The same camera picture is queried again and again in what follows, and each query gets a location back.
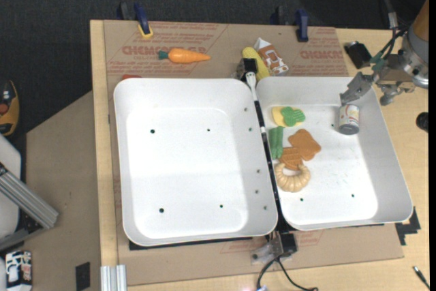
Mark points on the thin black and white rod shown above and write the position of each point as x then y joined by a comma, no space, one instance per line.
263,126

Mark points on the small white can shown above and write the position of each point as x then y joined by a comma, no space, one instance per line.
349,117

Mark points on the white and orange carton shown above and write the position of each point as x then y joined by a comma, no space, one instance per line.
272,59

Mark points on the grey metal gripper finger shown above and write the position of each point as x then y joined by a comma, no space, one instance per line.
356,88
388,93

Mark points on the black and white carton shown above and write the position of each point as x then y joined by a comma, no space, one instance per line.
18,269

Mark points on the yellow cheese slice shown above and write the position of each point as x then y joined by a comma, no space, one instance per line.
277,116

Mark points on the green lettuce leaf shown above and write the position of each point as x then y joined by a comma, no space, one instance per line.
293,116

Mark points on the small red object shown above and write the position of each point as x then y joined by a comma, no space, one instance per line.
132,76

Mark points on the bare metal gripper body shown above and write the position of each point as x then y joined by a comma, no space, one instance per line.
395,71

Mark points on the small orange-brown biscuit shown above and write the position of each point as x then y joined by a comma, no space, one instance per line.
291,158

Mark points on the yellow corn cob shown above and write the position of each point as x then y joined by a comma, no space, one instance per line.
253,59

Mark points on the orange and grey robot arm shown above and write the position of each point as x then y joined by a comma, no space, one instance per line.
421,22

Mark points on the green pea pod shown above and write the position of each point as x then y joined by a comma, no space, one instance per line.
276,143

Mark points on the orange carrot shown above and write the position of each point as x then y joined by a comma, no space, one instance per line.
185,56

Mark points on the white plastic tray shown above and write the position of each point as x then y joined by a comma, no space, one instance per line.
340,180
190,163

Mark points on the brown cardboard board, red print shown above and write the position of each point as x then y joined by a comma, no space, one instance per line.
218,41

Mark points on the large brown biscuit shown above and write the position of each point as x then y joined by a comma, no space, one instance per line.
304,143

